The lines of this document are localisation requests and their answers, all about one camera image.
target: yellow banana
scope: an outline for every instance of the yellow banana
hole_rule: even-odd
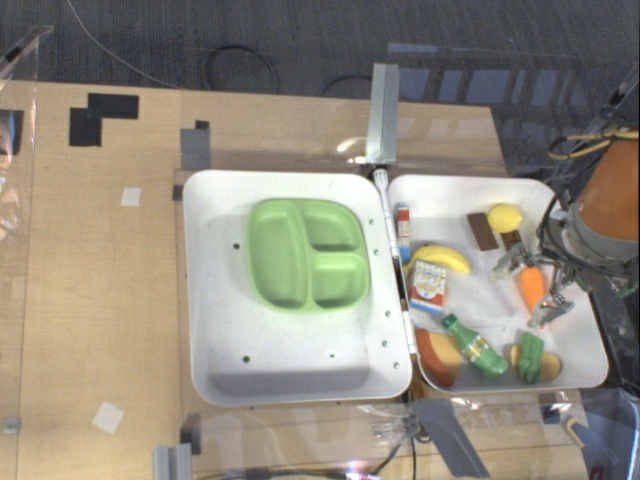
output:
[[[425,245],[424,247],[420,247],[420,249],[411,256],[411,261],[402,267],[402,270],[408,273],[418,260],[441,265],[456,272],[462,272],[463,274],[468,274],[471,271],[469,262],[462,254],[444,245]]]

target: bottle label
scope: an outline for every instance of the bottle label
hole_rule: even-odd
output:
[[[489,348],[487,340],[478,335],[471,343],[464,347],[461,352],[468,361],[474,363],[480,355]]]

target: white tray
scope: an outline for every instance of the white tray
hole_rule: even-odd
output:
[[[274,311],[256,298],[246,224],[256,203],[274,198],[322,199],[353,211],[371,266],[371,289],[356,307],[302,315]],[[202,171],[185,185],[184,218],[192,378],[206,401],[386,399],[407,389],[411,360],[380,198],[369,181]]]
[[[519,231],[529,250],[535,251],[536,227],[552,196],[544,184],[524,179],[401,176],[391,183],[392,208],[407,205],[411,209],[414,249],[427,242],[437,243],[457,249],[469,260],[470,274],[447,272],[449,301],[444,313],[455,313],[463,325],[481,333],[501,355],[507,346],[520,342],[522,332],[531,331],[543,338],[545,350],[556,354],[562,362],[562,371],[556,379],[530,386],[511,370],[498,380],[487,382],[463,360],[459,378],[443,391],[466,394],[589,388],[606,378],[607,355],[587,294],[577,285],[570,286],[563,293],[575,302],[575,308],[543,331],[532,331],[527,327],[530,314],[516,281],[488,282],[490,270],[505,253],[500,237],[496,235],[500,249],[481,252],[467,223],[467,214],[487,212],[495,204],[510,203],[523,214]],[[411,310],[411,316],[419,327],[445,332],[439,318],[415,309]],[[423,375],[438,387],[424,372]]]

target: small box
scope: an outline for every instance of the small box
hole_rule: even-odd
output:
[[[447,271],[444,267],[418,260],[411,274],[409,307],[434,315],[442,312]]]

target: bottle cap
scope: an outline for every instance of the bottle cap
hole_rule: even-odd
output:
[[[449,315],[447,318],[445,318],[442,321],[442,325],[444,326],[445,329],[448,329],[453,324],[455,324],[457,321],[458,321],[458,318],[456,317],[456,315],[451,314],[451,315]]]

